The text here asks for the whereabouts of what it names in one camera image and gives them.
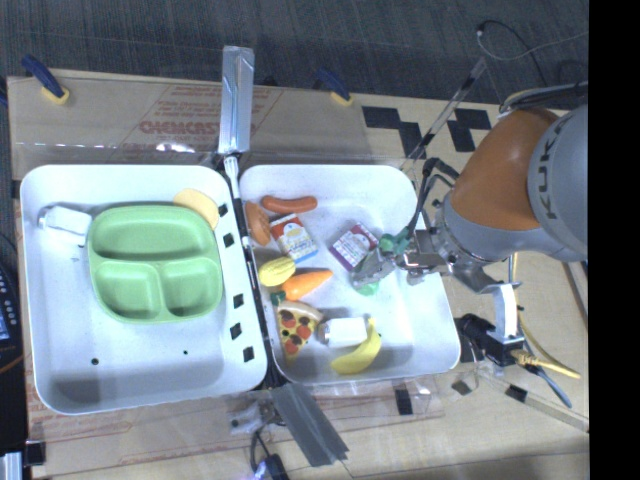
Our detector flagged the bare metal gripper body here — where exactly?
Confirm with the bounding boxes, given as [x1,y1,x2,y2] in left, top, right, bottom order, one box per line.
[395,227,455,287]

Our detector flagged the purple and white carton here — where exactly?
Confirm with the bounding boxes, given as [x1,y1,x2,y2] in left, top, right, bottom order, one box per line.
[328,222,380,272]

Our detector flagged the orange toy carrot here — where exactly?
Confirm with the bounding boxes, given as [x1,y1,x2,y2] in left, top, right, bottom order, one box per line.
[270,268,335,306]

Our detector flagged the white plastic tray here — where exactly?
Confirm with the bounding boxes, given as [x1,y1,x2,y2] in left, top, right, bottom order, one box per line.
[18,163,269,416]
[238,163,462,387]

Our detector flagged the red and white carton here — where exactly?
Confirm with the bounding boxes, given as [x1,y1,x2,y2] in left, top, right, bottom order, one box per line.
[269,214,320,265]

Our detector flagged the yellow banana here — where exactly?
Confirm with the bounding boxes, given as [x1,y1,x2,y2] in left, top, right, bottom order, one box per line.
[329,317,383,376]

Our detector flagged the toy pizza slice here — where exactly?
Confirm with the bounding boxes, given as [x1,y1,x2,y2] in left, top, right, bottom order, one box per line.
[276,300,325,368]

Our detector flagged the yellow toy corn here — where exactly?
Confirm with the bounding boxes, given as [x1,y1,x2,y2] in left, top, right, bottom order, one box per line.
[257,256,297,288]

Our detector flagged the orange toy sausage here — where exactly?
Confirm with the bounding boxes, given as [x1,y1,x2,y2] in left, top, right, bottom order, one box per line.
[260,194,319,215]

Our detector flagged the thin black and white rod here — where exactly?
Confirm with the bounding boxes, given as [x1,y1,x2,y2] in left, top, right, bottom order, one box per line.
[223,154,284,387]

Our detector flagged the orange toy bread bun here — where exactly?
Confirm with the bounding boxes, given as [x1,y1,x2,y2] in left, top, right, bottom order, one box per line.
[243,200,273,248]

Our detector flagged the yellow toy biscuit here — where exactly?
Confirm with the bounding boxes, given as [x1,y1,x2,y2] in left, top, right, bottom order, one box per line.
[172,187,221,231]

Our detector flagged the green divided plate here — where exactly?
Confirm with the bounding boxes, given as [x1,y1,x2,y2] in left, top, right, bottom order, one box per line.
[87,204,225,325]

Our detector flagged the brown cardboard board red print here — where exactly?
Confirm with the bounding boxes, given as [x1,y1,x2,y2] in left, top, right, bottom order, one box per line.
[5,67,447,480]

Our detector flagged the black cylinder on white bracket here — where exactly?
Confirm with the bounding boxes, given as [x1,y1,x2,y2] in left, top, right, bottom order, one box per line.
[457,281,527,368]

